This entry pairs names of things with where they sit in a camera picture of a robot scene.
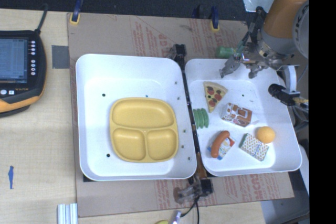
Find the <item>wooden table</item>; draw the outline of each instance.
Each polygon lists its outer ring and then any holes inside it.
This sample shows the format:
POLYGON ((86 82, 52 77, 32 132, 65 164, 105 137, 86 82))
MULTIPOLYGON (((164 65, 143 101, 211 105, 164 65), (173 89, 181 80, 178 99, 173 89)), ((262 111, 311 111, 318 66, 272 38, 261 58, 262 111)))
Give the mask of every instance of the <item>wooden table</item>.
MULTIPOLYGON (((42 11, 0 9, 0 30, 34 30, 42 11)), ((48 12, 41 29, 47 54, 42 98, 0 118, 0 223, 57 223, 58 204, 76 203, 69 69, 53 69, 53 45, 68 46, 67 13, 48 12), (14 167, 13 188, 8 172, 14 167)), ((174 210, 79 218, 78 223, 155 224, 174 210)), ((265 223, 260 202, 200 207, 200 223, 265 223)), ((197 223, 196 209, 181 219, 197 223)))

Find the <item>cardboard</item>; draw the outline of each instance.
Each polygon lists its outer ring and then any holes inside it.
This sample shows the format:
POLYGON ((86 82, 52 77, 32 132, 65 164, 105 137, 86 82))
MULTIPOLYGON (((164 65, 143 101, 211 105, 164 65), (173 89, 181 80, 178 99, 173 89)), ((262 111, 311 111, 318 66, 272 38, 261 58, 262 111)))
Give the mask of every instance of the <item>cardboard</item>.
MULTIPOLYGON (((243 22, 108 14, 81 14, 77 25, 68 23, 72 121, 75 147, 78 216, 101 216, 163 209, 187 208, 178 204, 175 189, 188 180, 123 180, 93 182, 79 165, 76 72, 77 59, 89 53, 166 57, 174 44, 185 44, 192 58, 215 58, 218 46, 236 47, 247 31, 243 22)), ((214 192, 199 206, 235 204, 293 197, 288 173, 212 177, 214 192)))

